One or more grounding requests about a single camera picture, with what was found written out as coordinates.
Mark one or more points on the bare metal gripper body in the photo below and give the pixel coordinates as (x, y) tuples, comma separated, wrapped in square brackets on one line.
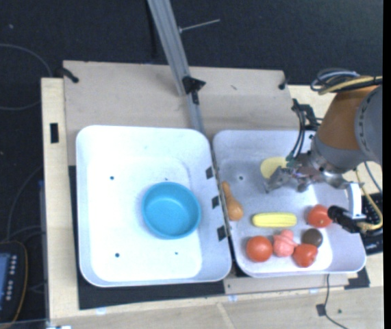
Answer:
[(313, 173)]

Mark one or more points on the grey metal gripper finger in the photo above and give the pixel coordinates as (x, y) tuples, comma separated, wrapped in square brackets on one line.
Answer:
[(275, 181), (304, 184)]

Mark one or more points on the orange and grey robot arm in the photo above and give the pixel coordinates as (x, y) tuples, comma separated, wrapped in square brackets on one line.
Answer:
[(344, 125)]

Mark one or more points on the yellow round slice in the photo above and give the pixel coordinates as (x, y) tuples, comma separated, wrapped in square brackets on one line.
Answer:
[(269, 166)]

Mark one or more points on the white plastic tray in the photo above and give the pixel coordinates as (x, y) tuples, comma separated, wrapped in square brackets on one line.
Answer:
[(120, 218), (274, 197)]

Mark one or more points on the red tomato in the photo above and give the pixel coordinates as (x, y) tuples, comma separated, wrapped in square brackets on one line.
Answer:
[(259, 249), (317, 216)]

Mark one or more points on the yellow corn cob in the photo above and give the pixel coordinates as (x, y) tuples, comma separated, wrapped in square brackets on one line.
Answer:
[(274, 219)]

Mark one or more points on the orange butternut squash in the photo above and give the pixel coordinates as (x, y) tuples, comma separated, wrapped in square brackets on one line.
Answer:
[(234, 209)]

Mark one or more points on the brown round mushroom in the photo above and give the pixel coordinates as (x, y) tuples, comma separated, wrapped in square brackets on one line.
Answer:
[(312, 237)]

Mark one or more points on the thin black and white rod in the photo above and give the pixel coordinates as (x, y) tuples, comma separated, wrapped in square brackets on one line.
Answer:
[(220, 190)]

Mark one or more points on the pink garlic bulb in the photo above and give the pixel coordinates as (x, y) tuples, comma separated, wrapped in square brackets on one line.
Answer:
[(283, 243)]

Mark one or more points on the red bell pepper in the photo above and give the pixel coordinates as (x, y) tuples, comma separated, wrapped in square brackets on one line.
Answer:
[(305, 255)]

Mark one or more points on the blue bowl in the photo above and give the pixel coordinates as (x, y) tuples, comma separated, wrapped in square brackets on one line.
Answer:
[(171, 211)]

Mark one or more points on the brown cardboard board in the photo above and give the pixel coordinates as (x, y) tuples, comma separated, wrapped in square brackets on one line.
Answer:
[(130, 94)]

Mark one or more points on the black cylinder on white bracket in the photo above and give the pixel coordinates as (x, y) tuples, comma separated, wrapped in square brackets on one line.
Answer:
[(346, 216)]

